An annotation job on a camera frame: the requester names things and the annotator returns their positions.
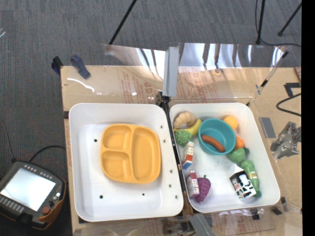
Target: toy food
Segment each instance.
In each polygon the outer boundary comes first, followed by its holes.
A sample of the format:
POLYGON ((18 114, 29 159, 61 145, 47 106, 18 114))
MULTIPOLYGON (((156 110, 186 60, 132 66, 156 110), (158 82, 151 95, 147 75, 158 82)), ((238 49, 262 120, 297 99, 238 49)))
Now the toy food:
POLYGON ((250 160, 246 160, 241 163, 241 168, 245 171, 247 177, 251 180, 252 185, 254 186, 254 189, 256 191, 255 197, 261 196, 261 192, 258 188, 259 179, 256 174, 255 166, 250 160))
POLYGON ((245 154, 247 154, 250 150, 246 147, 243 147, 243 149, 245 150, 245 154))
POLYGON ((256 195, 256 190, 246 172, 236 164, 232 166, 232 170, 234 174, 230 177, 230 181, 239 199, 244 200, 256 195))
POLYGON ((217 139, 207 135, 201 135, 201 139, 204 142, 213 145, 219 152, 225 152, 224 146, 217 139))
POLYGON ((236 143, 234 149, 243 148, 244 147, 244 141, 238 136, 235 135, 236 143))
POLYGON ((201 125, 201 122, 202 122, 201 119, 197 119, 191 127, 184 128, 184 129, 176 129, 176 128, 174 128, 174 131, 186 130, 189 133, 191 133, 192 136, 195 136, 198 133, 199 127, 201 125))
POLYGON ((196 197, 197 203, 204 201, 211 188, 210 180, 206 177, 198 177, 199 196, 196 197))
POLYGON ((193 144, 194 143, 192 141, 189 141, 184 147, 183 154, 185 157, 182 160, 182 168, 184 170, 188 169, 188 167, 192 164, 193 144))
POLYGON ((233 130, 238 127, 238 121, 234 116, 226 116, 223 121, 229 124, 233 130))
POLYGON ((176 129, 180 129, 180 126, 184 123, 186 123, 186 125, 188 127, 191 127, 191 126, 193 126, 195 121, 196 121, 195 116, 191 112, 188 112, 188 111, 182 112, 175 119, 175 121, 173 123, 173 127, 176 129))
POLYGON ((227 154, 227 157, 234 163, 240 163, 245 160, 245 150, 240 147, 227 154))
POLYGON ((192 138, 192 134, 184 129, 176 130, 174 132, 174 135, 176 143, 178 143, 181 146, 185 146, 186 143, 188 143, 192 138))
POLYGON ((186 176, 188 196, 194 199, 200 195, 196 170, 190 170, 186 176))

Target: yellow plate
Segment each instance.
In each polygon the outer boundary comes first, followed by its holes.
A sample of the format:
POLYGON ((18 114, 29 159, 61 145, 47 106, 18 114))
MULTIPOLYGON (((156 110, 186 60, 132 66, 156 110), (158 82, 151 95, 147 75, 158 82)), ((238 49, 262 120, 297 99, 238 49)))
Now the yellow plate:
POLYGON ((148 183, 160 173, 161 152, 157 134, 135 124, 112 124, 102 134, 101 168, 112 180, 148 183))

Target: black tripod leg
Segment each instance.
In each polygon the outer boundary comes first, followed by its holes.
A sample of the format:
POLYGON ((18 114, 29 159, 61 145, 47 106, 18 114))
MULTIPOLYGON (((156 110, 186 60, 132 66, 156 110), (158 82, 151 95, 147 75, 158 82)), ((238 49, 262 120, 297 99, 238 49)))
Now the black tripod leg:
POLYGON ((280 32, 278 32, 279 36, 282 36, 282 33, 284 32, 285 28, 290 24, 291 20, 294 18, 295 14, 299 11, 299 9, 302 7, 302 2, 300 3, 300 5, 296 8, 296 10, 293 12, 292 16, 289 18, 289 20, 287 21, 287 23, 285 24, 285 26, 282 28, 282 30, 280 32))
POLYGON ((259 19, 259 28, 258 28, 258 36, 257 36, 256 44, 260 44, 262 19, 263 19, 264 10, 265 10, 265 1, 266 1, 266 0, 262 0, 262 3, 261 3, 261 11, 260 11, 260 19, 259 19))
POLYGON ((133 1, 132 1, 131 5, 129 6, 129 8, 128 8, 127 12, 126 12, 126 14, 124 15, 124 18, 122 19, 122 21, 120 22, 120 24, 119 24, 117 30, 115 31, 114 36, 113 36, 112 39, 110 40, 110 42, 109 42, 110 45, 114 42, 116 36, 118 35, 120 29, 123 27, 124 22, 126 21, 128 15, 129 15, 129 13, 131 12, 131 10, 132 10, 132 8, 133 8, 133 6, 135 5, 136 2, 137 2, 137 0, 133 0, 133 1))

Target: toy milk carton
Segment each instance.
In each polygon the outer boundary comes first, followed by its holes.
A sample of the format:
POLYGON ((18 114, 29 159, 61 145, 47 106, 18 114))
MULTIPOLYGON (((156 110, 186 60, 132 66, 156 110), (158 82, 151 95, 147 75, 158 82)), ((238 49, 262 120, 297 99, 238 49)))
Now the toy milk carton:
POLYGON ((248 199, 256 195, 256 191, 251 181, 247 177, 245 171, 237 165, 232 166, 234 174, 230 177, 230 181, 233 184, 235 192, 240 200, 248 199))
POLYGON ((186 185, 188 190, 188 196, 191 199, 194 199, 200 195, 197 173, 195 170, 190 170, 186 174, 186 185))
POLYGON ((184 159, 182 160, 182 168, 184 170, 192 164, 192 154, 193 154, 193 142, 189 141, 184 147, 184 159))

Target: toy lemon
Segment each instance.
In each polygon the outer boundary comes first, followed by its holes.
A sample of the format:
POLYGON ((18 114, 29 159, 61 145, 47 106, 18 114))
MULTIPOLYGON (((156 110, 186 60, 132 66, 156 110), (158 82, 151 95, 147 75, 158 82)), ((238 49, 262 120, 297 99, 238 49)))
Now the toy lemon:
POLYGON ((238 127, 238 121, 237 118, 234 116, 226 116, 223 121, 225 121, 227 124, 230 125, 230 127, 235 130, 238 127))

